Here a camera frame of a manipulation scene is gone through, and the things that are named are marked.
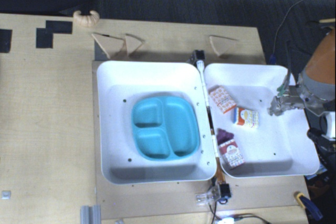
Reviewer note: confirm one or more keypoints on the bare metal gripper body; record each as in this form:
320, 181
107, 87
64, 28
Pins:
292, 100

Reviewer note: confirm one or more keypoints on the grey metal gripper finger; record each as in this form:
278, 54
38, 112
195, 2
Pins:
274, 111
277, 101

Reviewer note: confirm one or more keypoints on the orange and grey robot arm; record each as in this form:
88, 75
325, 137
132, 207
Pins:
321, 65

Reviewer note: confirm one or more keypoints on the white plastic tray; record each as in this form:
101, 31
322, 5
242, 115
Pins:
115, 123
275, 139

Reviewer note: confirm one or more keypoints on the orange blue yellow carton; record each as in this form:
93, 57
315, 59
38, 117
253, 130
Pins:
246, 117

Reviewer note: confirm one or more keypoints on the orange patterned carton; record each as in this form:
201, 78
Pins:
222, 99

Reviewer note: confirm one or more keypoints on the purple grapes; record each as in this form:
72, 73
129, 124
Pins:
224, 135

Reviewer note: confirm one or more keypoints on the red patterned carton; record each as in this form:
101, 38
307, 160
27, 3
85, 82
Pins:
232, 153

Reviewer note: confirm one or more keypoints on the thin black and white rod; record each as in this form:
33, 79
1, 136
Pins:
204, 87

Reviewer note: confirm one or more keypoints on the beige triangular bread slice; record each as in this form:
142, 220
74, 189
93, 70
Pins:
110, 44
220, 46
133, 43

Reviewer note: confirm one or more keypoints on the blue divided plate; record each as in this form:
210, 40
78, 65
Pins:
178, 123

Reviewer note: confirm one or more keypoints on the beige croissant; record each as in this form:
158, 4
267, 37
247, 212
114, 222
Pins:
86, 19

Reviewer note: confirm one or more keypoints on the black cylinder on white bracket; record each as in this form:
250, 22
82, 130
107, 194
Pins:
324, 136

